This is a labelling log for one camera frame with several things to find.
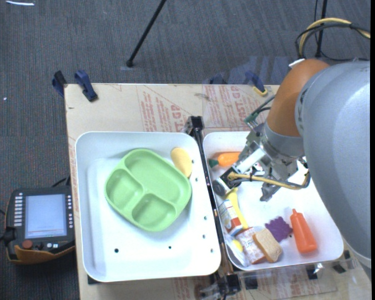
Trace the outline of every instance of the table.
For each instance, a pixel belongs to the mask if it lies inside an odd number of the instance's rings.
[[[202,116],[205,130],[249,130],[243,119],[265,97],[249,85],[203,84],[92,84],[98,98],[89,102],[78,84],[64,87],[69,162],[74,199],[77,271],[80,298],[85,299],[200,299],[199,292],[210,286],[209,277],[183,277],[112,283],[89,283],[83,266],[79,222],[78,179],[75,143],[88,131],[180,132],[189,116]],[[266,86],[268,96],[278,86]],[[266,112],[257,121],[264,121]],[[316,281],[288,281],[283,272],[241,281],[242,291],[228,299],[371,299],[371,283],[355,258],[322,266]]]

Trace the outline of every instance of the yellow cable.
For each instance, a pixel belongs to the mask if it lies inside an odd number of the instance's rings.
[[[243,179],[251,179],[251,180],[255,180],[255,181],[262,181],[264,183],[274,184],[276,186],[284,187],[284,188],[288,188],[288,189],[292,189],[292,190],[300,190],[300,189],[302,189],[301,187],[291,186],[289,184],[286,184],[286,183],[283,183],[283,182],[279,182],[279,181],[276,181],[276,180],[272,180],[272,179],[268,179],[266,177],[251,176],[250,174],[238,174],[236,172],[231,172],[231,173],[228,174],[227,177],[230,180],[234,180],[234,179],[238,179],[238,178],[243,178]],[[309,172],[306,173],[306,177],[304,178],[302,186],[305,185],[305,183],[307,182],[308,177],[309,177]]]
[[[315,22],[313,22],[312,24],[310,24],[306,30],[309,30],[309,29],[312,29],[313,27],[317,26],[318,24],[322,24],[322,23],[328,23],[328,22],[336,22],[336,23],[344,23],[344,24],[351,24],[352,22],[348,21],[348,20],[345,20],[345,19],[339,19],[338,17],[326,17],[324,19],[320,19],[320,20],[317,20]],[[368,38],[370,39],[371,38],[371,33],[365,31],[365,30],[358,30],[362,36],[364,36],[365,38]],[[303,45],[304,45],[304,42],[306,40],[306,37],[307,37],[307,34],[309,34],[309,32],[306,32],[304,33],[302,36],[301,36],[301,39],[300,39],[300,44],[299,44],[299,54],[302,54],[302,50],[303,50]]]

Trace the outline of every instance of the blue clamp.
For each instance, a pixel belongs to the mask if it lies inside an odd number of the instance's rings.
[[[56,73],[54,73],[54,78],[52,79],[52,86],[62,97],[64,97],[65,84],[67,84],[67,81],[65,81],[63,73],[61,71],[57,71]]]
[[[87,97],[87,100],[93,101],[97,99],[98,95],[94,92],[93,86],[90,83],[89,76],[83,70],[78,70],[75,73],[76,82],[83,87],[83,94]]]
[[[265,96],[268,93],[259,76],[255,75],[250,70],[246,71],[244,74],[249,81],[252,81],[254,84],[254,91],[256,91],[260,96]]]

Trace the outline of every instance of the ketchup bottle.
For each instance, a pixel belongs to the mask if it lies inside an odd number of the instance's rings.
[[[296,241],[297,250],[300,253],[310,253],[317,249],[317,242],[314,239],[307,221],[302,213],[293,209],[293,214],[290,216],[292,223],[294,240]]]

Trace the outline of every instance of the gray carpet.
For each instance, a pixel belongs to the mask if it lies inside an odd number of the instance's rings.
[[[126,61],[160,0],[0,0],[0,208],[20,187],[69,174],[63,98],[53,89],[85,70],[92,83],[243,83],[249,69],[280,84],[294,42],[321,17],[323,0],[167,0],[134,59]],[[326,17],[371,27],[371,0],[328,0]],[[316,54],[309,39],[305,56]],[[370,59],[353,30],[324,30],[321,58]],[[0,235],[4,216],[0,213]],[[76,257],[15,266],[0,241],[0,299],[79,299]]]

